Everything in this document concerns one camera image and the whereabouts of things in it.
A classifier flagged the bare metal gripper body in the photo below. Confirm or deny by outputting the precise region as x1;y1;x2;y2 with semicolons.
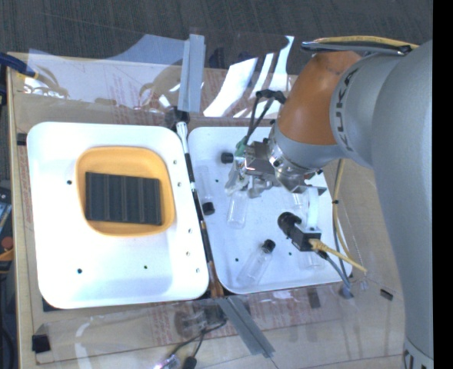
242;140;315;196

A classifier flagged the white plastic tray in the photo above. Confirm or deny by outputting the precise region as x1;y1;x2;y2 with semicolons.
25;121;211;311
186;125;354;296

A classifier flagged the thin black and white rod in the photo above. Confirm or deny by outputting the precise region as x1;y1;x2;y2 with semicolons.
175;121;225;299

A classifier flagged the black ribbed rack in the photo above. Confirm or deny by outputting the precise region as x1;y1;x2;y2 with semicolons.
84;171;163;227

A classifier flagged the orange rounded dish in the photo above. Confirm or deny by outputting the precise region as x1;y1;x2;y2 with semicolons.
74;145;177;238

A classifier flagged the brown cardboard board red print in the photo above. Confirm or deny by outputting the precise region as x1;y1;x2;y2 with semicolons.
5;65;405;365

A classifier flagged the black cylinder on white bracket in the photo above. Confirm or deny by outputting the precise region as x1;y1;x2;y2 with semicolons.
277;185;323;253

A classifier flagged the black block with thin wires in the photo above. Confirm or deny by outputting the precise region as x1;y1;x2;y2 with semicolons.
163;107;191;131

